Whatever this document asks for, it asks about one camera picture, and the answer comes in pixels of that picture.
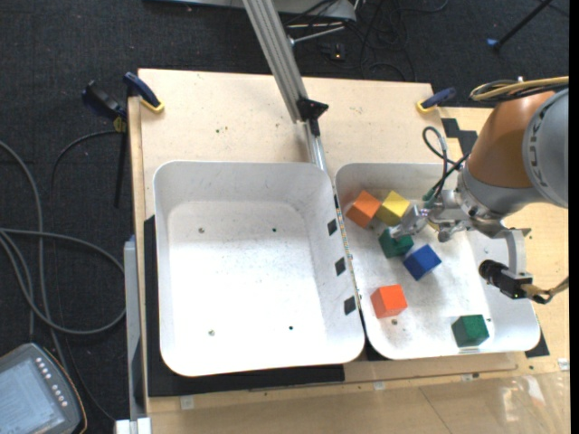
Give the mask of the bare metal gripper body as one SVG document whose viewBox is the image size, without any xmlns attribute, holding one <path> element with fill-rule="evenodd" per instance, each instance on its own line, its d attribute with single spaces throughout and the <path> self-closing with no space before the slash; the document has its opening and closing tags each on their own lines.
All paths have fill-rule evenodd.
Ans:
<svg viewBox="0 0 579 434">
<path fill-rule="evenodd" d="M 411 231 L 414 235 L 430 226 L 438 233 L 440 242 L 449 241 L 460 231 L 478 231 L 489 238 L 503 232 L 502 216 L 464 188 L 427 193 L 420 202 L 409 206 L 401 225 L 404 233 Z"/>
</svg>

